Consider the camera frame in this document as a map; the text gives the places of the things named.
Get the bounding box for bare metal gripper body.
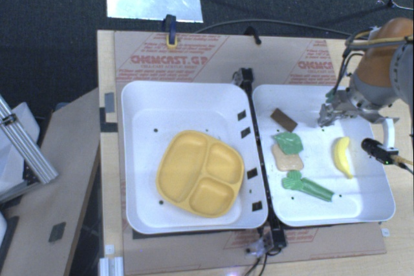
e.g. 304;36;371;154
321;89;389;124

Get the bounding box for yellow banana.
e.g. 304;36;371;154
333;136;354;180

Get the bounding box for brown chocolate bar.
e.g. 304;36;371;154
270;108;299;133

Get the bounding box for green lettuce leaf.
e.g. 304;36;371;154
272;131;305;156

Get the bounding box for beige bread slice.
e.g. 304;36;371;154
271;143;305;173

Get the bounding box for thin black rod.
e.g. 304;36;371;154
245;83;279;237

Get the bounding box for green celery stalk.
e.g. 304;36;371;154
281;169;335;204

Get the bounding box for brown cardboard board red print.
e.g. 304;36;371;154
113;30;387;276

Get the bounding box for white plastic tray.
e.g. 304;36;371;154
252;83;397;228
120;80;270;235

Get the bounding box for yellow divided plate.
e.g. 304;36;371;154
155;129;246;218

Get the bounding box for black cylinder on white bracket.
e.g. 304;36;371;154
361;117;400;166

